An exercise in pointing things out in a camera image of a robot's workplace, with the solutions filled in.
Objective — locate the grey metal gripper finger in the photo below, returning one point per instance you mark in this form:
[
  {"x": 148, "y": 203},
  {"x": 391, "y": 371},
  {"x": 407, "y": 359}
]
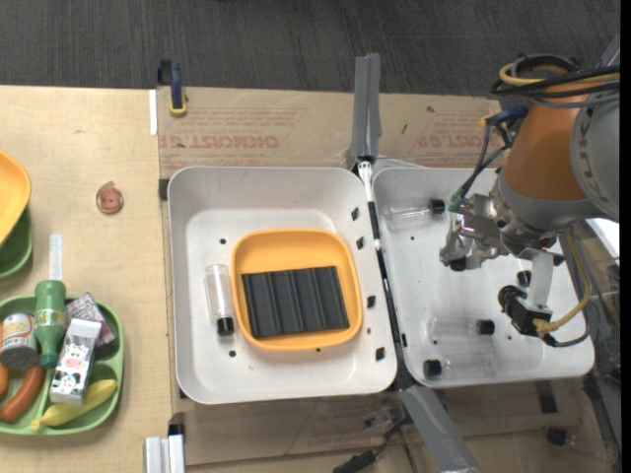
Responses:
[
  {"x": 451, "y": 251},
  {"x": 480, "y": 258}
]

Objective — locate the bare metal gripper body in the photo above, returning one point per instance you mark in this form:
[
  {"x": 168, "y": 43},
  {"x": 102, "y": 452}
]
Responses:
[{"x": 493, "y": 227}]

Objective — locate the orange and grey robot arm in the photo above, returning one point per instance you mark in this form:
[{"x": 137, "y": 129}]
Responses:
[{"x": 547, "y": 151}]

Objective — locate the clear plastic bottle black cap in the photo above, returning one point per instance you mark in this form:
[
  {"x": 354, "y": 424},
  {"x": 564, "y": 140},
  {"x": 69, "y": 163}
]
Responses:
[
  {"x": 219, "y": 293},
  {"x": 458, "y": 328},
  {"x": 433, "y": 367},
  {"x": 458, "y": 264},
  {"x": 414, "y": 211},
  {"x": 557, "y": 435},
  {"x": 523, "y": 278}
]

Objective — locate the white plastic tray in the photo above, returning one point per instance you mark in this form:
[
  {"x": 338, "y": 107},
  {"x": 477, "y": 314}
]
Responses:
[
  {"x": 207, "y": 372},
  {"x": 542, "y": 358}
]

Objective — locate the orange plate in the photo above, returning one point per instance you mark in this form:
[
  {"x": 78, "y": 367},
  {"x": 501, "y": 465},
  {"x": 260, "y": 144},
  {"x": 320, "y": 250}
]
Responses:
[
  {"x": 296, "y": 247},
  {"x": 10, "y": 195}
]

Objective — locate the black ribbed sheet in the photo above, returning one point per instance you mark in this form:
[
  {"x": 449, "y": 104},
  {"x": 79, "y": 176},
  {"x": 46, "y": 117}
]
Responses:
[{"x": 296, "y": 301}]

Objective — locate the brown cardboard board red print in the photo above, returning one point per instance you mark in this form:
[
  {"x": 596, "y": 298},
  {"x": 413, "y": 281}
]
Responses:
[{"x": 296, "y": 131}]

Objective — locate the pink round slice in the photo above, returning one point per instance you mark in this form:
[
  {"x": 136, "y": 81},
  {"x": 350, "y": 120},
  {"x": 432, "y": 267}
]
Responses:
[{"x": 109, "y": 198}]

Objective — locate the green divided plate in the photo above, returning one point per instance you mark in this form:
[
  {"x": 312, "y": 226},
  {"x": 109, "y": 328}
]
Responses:
[{"x": 111, "y": 358}]

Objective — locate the pink packet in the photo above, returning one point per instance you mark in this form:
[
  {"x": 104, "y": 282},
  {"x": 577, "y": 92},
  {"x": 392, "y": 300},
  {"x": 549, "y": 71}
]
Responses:
[{"x": 91, "y": 308}]

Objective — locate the white carton with cow print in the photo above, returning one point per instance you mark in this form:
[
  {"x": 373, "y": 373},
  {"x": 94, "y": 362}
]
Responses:
[{"x": 74, "y": 362}]

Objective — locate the yellow banana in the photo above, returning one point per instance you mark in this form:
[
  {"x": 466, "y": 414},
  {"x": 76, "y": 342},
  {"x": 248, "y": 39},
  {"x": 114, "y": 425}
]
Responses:
[{"x": 79, "y": 407}]

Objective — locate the green bottle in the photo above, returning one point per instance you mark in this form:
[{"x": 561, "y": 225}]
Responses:
[{"x": 49, "y": 313}]

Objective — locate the small can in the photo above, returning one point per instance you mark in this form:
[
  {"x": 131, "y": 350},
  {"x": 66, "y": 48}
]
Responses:
[{"x": 17, "y": 343}]

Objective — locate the red sausage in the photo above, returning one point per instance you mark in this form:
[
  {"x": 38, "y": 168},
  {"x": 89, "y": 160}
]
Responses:
[{"x": 24, "y": 394}]

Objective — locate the orange carrot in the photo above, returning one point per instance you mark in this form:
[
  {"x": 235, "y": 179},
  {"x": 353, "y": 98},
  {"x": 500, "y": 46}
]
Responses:
[{"x": 2, "y": 377}]

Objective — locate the black cylinder on white bracket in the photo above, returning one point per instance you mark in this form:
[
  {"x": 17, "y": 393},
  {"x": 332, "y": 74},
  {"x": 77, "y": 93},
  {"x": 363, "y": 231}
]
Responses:
[{"x": 522, "y": 311}]

